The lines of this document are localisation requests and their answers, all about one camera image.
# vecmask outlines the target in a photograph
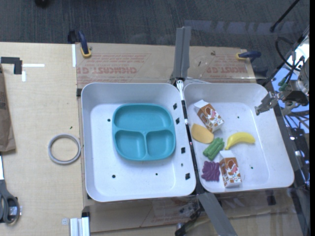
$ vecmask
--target tape roll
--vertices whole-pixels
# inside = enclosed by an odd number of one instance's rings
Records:
[[[72,141],[74,141],[76,143],[76,145],[78,147],[78,151],[77,151],[76,155],[72,159],[67,160],[67,161],[62,161],[62,160],[59,160],[59,159],[57,159],[56,157],[53,156],[53,154],[51,152],[52,145],[53,145],[53,143],[56,140],[58,140],[60,138],[69,138],[69,139],[71,139]],[[79,158],[80,154],[81,154],[80,141],[79,141],[79,139],[77,139],[75,136],[73,136],[71,134],[59,134],[59,135],[56,135],[50,140],[50,142],[48,144],[48,155],[49,155],[50,159],[53,162],[57,163],[57,164],[65,165],[65,164],[73,163],[74,161],[76,161]]]

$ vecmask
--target toy banana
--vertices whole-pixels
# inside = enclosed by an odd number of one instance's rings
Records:
[[[228,150],[231,146],[237,143],[250,143],[253,144],[255,142],[255,138],[247,132],[237,132],[231,135],[227,139],[225,150]]]

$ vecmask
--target clamp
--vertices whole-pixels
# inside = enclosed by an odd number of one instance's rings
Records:
[[[261,56],[261,52],[258,51],[250,51],[250,52],[245,52],[245,53],[237,53],[235,55],[235,58],[238,61],[241,60],[246,60],[247,58],[251,59],[251,63],[255,60],[255,58],[259,58]]]
[[[81,43],[81,54],[85,58],[89,58],[91,56],[91,50],[88,48],[87,40],[85,39],[84,34],[79,31],[79,41]]]

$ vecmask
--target gray carpet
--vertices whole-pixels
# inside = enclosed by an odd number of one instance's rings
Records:
[[[0,0],[0,41],[67,43],[70,30],[88,42],[174,45],[176,28],[192,26],[191,45],[260,51],[253,66],[282,63],[275,39],[296,42],[310,23],[310,0],[300,0],[274,33],[270,26],[295,0]],[[282,43],[286,55],[290,45]]]

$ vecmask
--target scissors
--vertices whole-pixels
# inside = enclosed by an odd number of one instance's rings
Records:
[[[18,200],[6,189],[3,175],[2,156],[0,153],[0,221],[1,219],[11,224],[20,216],[20,205]]]

